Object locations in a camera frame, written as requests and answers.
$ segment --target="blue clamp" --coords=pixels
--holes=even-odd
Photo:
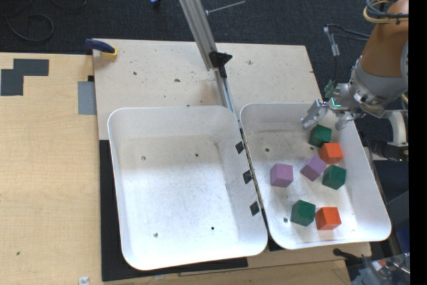
[[[96,39],[87,38],[85,40],[85,49],[99,50],[101,56],[117,57],[117,48]]]

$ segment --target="wooden block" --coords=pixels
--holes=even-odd
[[[314,221],[315,211],[316,206],[313,203],[298,200],[292,206],[291,222],[306,227]]]
[[[301,169],[301,174],[305,175],[310,181],[318,179],[325,170],[327,164],[316,154],[312,155]]]
[[[341,224],[341,217],[337,207],[322,207],[315,214],[314,219],[319,230],[333,230]]]
[[[332,130],[326,126],[317,124],[310,132],[308,143],[320,148],[324,143],[331,141]]]
[[[322,184],[329,188],[338,190],[346,183],[347,170],[337,165],[329,165],[324,173]]]
[[[336,164],[342,158],[342,150],[339,143],[324,143],[319,149],[319,157],[327,164]]]
[[[294,180],[292,165],[277,163],[270,170],[270,183],[272,186],[286,188]]]

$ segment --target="metal rod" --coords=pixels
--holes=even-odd
[[[218,7],[217,9],[214,9],[214,10],[211,10],[211,11],[206,10],[205,12],[206,12],[206,15],[209,15],[212,12],[219,11],[219,10],[224,10],[224,9],[227,9],[228,7],[240,5],[240,4],[243,4],[245,2],[246,2],[246,0],[243,0],[243,1],[239,1],[238,3],[231,4],[231,5],[227,5],[227,6],[223,6],[223,7]]]
[[[194,40],[197,44],[197,47],[199,48],[206,69],[208,71],[213,69],[215,72],[215,78],[220,89],[223,105],[236,114],[227,78],[220,75],[219,69],[212,65],[211,59],[209,57],[211,52],[218,51],[201,1],[179,0],[179,3],[183,9],[189,28],[193,33]]]

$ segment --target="black tape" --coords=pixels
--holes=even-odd
[[[48,59],[14,59],[13,69],[20,71],[23,76],[48,76]]]
[[[0,95],[23,95],[23,75],[14,69],[1,70]]]
[[[243,144],[243,142],[241,141],[240,143],[236,144],[236,150],[238,151],[239,154],[241,154],[241,152],[245,149],[245,145]]]
[[[48,76],[48,59],[14,59],[13,69],[1,70],[0,96],[23,95],[24,76]]]
[[[243,179],[245,180],[245,184],[248,184],[252,180],[251,170],[243,174]]]
[[[254,216],[255,214],[257,214],[260,211],[260,207],[258,206],[258,202],[254,202],[253,204],[251,204],[251,213],[252,216]]]

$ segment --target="white bin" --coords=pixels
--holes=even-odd
[[[108,120],[123,256],[139,270],[262,252],[268,233],[235,115],[121,108]]]
[[[253,103],[244,106],[240,119],[264,204],[268,230],[281,247],[298,249],[350,242],[385,240],[391,223],[354,122],[338,131],[337,117],[329,111],[320,122],[332,129],[343,158],[336,164],[346,169],[345,184],[338,190],[313,182],[300,173],[304,163],[319,148],[310,145],[309,127],[301,119],[310,103]],[[270,169],[276,163],[290,164],[294,180],[286,188],[270,185]],[[342,224],[333,230],[318,230],[316,222],[302,226],[290,221],[292,206],[303,200],[338,208]]]

